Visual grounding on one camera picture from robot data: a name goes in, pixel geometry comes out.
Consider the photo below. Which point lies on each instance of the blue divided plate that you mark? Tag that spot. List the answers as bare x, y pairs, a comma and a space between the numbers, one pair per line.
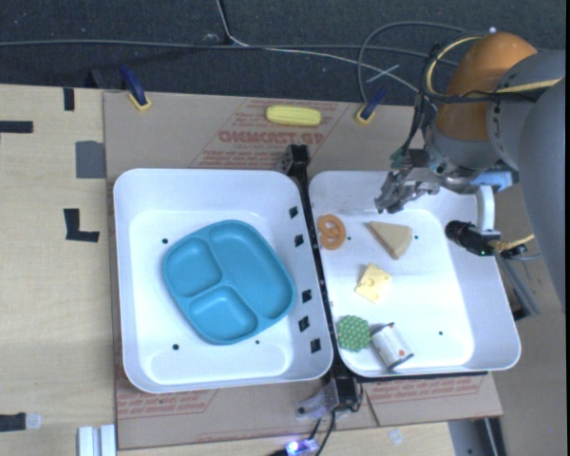
228, 278

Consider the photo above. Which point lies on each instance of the orange pretzel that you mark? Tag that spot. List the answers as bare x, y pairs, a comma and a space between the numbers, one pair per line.
333, 242

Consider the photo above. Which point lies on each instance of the green dotted round toy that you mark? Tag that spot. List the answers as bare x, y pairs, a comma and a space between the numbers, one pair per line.
353, 333

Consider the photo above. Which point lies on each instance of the tan sandwich wedge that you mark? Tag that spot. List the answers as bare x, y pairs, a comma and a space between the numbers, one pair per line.
393, 238

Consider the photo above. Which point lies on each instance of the white can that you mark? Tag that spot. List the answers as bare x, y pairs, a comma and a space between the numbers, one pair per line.
391, 347

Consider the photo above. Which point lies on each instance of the yellow corn cob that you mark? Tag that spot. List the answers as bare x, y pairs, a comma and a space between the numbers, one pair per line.
293, 115

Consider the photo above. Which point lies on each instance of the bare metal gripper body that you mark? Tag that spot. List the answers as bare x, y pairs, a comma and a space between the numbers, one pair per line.
420, 166

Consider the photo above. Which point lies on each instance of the white plastic tray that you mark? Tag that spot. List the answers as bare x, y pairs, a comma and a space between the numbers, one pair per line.
147, 349
432, 302

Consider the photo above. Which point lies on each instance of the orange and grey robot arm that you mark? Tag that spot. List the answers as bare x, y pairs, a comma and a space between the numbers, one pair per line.
527, 126

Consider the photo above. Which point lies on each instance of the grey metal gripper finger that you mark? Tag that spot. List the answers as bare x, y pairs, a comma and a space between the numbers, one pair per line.
415, 191
387, 192

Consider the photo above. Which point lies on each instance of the black cylinder on white bracket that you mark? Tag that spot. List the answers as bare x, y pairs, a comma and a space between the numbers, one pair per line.
470, 238

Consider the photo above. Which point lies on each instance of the yellow cheese wedge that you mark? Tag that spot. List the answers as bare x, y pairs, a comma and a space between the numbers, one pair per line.
373, 285

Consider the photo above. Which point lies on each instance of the brown cardboard board red print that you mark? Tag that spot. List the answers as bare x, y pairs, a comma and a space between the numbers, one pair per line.
261, 145

